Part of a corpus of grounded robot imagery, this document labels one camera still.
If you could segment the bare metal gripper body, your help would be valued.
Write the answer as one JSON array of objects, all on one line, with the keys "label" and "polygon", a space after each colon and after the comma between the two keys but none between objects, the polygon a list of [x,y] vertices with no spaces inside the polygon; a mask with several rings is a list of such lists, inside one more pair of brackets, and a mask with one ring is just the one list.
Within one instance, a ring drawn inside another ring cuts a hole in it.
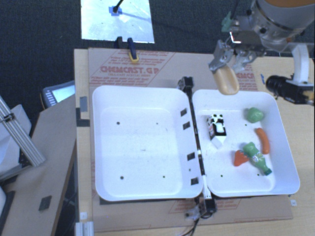
[{"label": "bare metal gripper body", "polygon": [[288,43],[304,31],[304,27],[282,25],[258,6],[239,16],[231,23],[229,33],[231,47],[239,54],[255,53],[263,56],[266,51],[285,52]]}]

